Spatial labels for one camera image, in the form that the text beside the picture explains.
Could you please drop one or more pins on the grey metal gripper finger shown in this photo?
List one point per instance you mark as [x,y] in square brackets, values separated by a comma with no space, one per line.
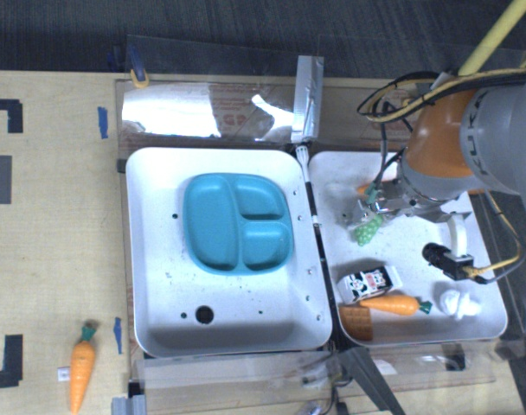
[374,216]
[354,214]

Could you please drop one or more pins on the black cylinder on white bracket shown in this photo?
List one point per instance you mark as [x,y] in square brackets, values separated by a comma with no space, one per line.
[444,257]

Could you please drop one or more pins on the green grapes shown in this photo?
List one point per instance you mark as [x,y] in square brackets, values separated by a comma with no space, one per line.
[367,232]

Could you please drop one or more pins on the orange carrot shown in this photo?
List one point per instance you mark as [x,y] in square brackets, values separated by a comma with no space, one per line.
[393,304]
[81,370]

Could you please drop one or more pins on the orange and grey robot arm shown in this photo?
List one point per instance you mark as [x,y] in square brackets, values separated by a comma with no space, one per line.
[444,145]

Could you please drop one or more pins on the white cow print carton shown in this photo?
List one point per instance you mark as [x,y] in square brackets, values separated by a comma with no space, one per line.
[369,283]

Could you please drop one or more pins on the thin black and white rod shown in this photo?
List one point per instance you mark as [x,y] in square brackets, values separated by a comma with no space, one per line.
[309,188]

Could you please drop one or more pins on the white plastic tray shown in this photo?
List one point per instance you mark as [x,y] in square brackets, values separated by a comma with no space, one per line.
[159,253]
[410,249]

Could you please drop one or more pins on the blue divided plate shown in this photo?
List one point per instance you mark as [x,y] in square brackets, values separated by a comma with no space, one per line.
[215,223]

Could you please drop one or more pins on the orange waffle biscuit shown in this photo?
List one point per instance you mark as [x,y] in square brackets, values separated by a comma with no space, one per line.
[356,323]

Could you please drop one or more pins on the white crumpled lump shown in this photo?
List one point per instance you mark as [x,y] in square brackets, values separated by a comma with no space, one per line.
[455,304]

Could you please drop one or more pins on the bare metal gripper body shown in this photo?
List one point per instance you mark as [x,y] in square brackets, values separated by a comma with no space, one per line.
[395,199]

